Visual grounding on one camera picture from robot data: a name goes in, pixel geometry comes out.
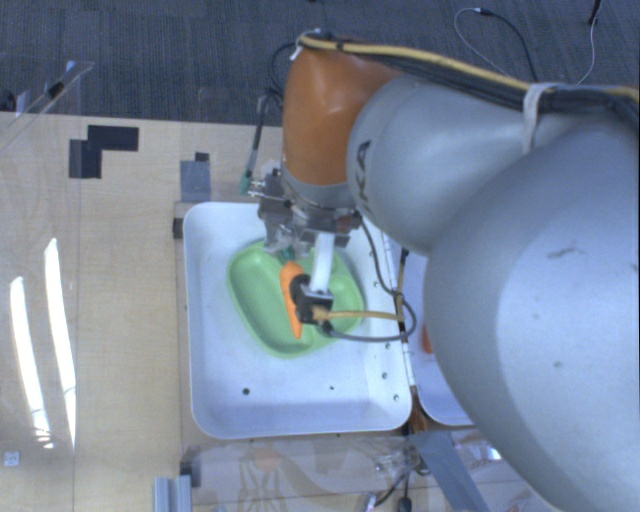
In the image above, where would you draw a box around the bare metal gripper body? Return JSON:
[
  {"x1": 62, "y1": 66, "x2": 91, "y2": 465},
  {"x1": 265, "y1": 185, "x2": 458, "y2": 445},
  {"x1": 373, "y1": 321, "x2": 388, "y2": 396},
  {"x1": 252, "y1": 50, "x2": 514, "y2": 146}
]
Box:
[{"x1": 256, "y1": 168, "x2": 362, "y2": 248}]

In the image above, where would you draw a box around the orange carrot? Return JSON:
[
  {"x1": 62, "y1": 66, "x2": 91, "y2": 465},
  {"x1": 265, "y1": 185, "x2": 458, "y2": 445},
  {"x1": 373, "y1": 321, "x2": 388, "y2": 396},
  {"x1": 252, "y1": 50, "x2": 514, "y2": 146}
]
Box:
[{"x1": 277, "y1": 249, "x2": 306, "y2": 342}]

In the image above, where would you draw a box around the green divided plate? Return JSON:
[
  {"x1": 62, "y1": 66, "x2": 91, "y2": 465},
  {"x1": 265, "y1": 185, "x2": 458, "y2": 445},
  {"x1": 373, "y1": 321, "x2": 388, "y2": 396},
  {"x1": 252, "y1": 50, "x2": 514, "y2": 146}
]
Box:
[{"x1": 226, "y1": 239, "x2": 366, "y2": 360}]

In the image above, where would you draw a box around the white plastic tray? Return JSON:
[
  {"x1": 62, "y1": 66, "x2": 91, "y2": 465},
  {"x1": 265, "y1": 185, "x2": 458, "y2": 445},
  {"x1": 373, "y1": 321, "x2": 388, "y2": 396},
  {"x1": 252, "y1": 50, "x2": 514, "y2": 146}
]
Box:
[
  {"x1": 181, "y1": 200, "x2": 414, "y2": 441},
  {"x1": 398, "y1": 238, "x2": 476, "y2": 429}
]

